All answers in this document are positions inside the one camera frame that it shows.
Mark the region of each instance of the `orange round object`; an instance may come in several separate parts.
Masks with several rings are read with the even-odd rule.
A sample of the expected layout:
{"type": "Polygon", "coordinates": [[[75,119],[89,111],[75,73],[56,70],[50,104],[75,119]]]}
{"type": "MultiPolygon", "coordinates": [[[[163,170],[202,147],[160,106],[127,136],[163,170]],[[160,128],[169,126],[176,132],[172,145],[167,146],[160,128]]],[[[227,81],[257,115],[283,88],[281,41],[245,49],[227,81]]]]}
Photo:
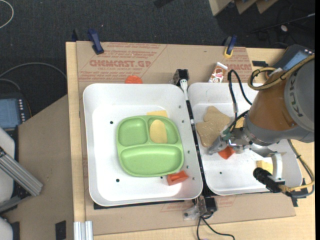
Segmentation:
{"type": "Polygon", "coordinates": [[[141,78],[136,75],[129,75],[124,82],[126,84],[143,84],[141,78]]]}

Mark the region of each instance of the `black fabric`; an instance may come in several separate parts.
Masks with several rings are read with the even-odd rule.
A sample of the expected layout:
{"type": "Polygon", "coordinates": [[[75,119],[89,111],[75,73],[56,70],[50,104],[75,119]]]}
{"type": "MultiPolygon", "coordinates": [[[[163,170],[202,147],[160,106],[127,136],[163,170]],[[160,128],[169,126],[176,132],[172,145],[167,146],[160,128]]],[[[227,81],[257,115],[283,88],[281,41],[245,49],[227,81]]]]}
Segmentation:
{"type": "MultiPolygon", "coordinates": [[[[279,0],[260,14],[252,5],[243,14],[231,3],[217,16],[209,0],[5,0],[14,8],[13,20],[0,28],[0,74],[19,64],[43,62],[66,72],[65,43],[77,29],[83,39],[94,28],[101,41],[222,45],[237,35],[236,46],[283,48],[299,44],[315,48],[315,17],[288,25],[288,33],[269,29],[250,31],[287,22],[315,12],[315,0],[279,0]]],[[[0,2],[0,26],[11,10],[0,2]]],[[[45,66],[19,68],[5,76],[20,85],[33,115],[67,93],[63,76],[45,66]]],[[[15,88],[0,82],[0,92],[15,88]]]]}

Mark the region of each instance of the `yellow oval object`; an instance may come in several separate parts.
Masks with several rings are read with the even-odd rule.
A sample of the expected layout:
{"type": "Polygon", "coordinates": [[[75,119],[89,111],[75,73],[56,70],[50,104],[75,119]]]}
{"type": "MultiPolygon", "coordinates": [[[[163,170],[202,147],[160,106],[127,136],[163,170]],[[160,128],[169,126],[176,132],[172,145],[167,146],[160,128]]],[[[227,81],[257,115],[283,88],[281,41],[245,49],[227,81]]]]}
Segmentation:
{"type": "Polygon", "coordinates": [[[150,139],[154,143],[167,143],[168,137],[167,137],[167,131],[165,124],[159,120],[154,120],[149,129],[150,139]]]}

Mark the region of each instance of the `white tray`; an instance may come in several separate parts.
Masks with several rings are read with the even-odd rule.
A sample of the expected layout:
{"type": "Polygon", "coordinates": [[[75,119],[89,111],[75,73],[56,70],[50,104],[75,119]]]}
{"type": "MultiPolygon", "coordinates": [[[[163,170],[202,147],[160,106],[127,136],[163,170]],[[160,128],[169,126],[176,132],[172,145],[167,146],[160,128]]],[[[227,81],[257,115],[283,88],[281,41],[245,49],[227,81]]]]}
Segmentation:
{"type": "Polygon", "coordinates": [[[194,199],[203,189],[197,151],[182,90],[172,84],[94,83],[83,92],[89,192],[101,206],[194,199]],[[189,176],[169,186],[164,177],[135,177],[121,167],[116,145],[118,123],[128,117],[166,110],[176,124],[189,176]]]}
{"type": "MultiPolygon", "coordinates": [[[[243,85],[244,93],[253,102],[257,91],[243,85]]],[[[235,99],[238,103],[238,115],[248,110],[250,105],[245,101],[238,83],[232,84],[235,99]]],[[[228,83],[194,83],[188,88],[188,96],[192,107],[194,123],[203,122],[209,106],[215,106],[220,112],[234,120],[233,103],[228,83]]],[[[253,151],[247,150],[241,154],[233,154],[223,159],[218,153],[208,154],[208,148],[202,146],[198,136],[199,149],[206,183],[209,189],[217,195],[234,195],[256,192],[267,192],[265,185],[258,182],[253,171],[257,160],[271,163],[271,158],[262,158],[253,151]]],[[[282,156],[282,178],[288,187],[300,186],[302,174],[296,155],[287,140],[269,146],[273,151],[285,153],[282,156]]]]}

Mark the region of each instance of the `white cable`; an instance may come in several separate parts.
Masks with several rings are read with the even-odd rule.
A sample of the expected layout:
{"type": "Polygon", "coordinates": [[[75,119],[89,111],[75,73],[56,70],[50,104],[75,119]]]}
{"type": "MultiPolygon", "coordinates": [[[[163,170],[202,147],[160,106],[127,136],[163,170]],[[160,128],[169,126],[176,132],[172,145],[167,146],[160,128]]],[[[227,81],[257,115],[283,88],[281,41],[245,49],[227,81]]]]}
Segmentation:
{"type": "Polygon", "coordinates": [[[7,1],[5,1],[5,0],[0,0],[0,2],[4,2],[4,3],[7,4],[8,6],[10,6],[11,11],[12,11],[11,18],[10,18],[5,24],[3,24],[3,25],[0,26],[0,29],[2,29],[4,26],[6,26],[7,24],[9,24],[9,23],[12,21],[12,19],[13,19],[13,17],[14,17],[14,14],[15,14],[15,10],[14,10],[14,8],[12,7],[12,5],[11,5],[10,3],[8,3],[7,1]]]}

